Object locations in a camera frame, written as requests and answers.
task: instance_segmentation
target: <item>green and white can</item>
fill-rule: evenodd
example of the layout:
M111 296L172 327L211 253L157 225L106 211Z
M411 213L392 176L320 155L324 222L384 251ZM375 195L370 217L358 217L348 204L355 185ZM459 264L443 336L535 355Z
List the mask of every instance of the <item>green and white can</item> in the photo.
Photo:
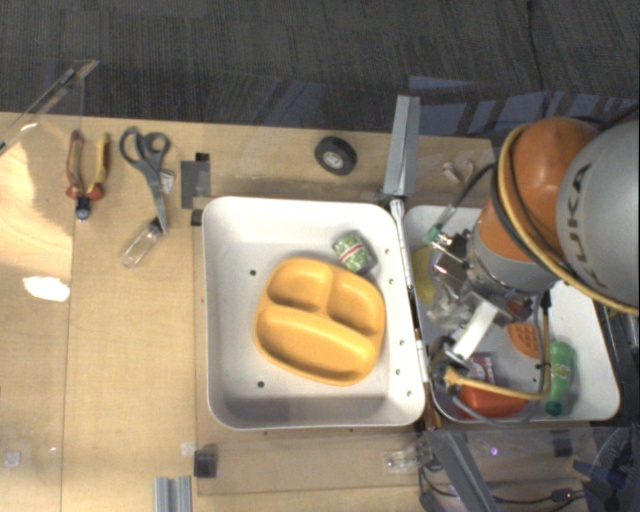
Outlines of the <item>green and white can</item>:
M333 244L333 250L338 255L340 262L351 272L363 273L376 264L373 254L355 231L342 235Z

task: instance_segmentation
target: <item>small black wheel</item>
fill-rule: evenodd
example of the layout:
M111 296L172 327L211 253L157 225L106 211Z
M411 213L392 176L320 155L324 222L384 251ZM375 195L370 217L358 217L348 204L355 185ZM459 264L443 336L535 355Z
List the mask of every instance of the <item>small black wheel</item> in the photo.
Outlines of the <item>small black wheel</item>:
M346 176L356 166L358 157L348 142L338 137L325 137L316 146L316 160L323 169L336 176Z

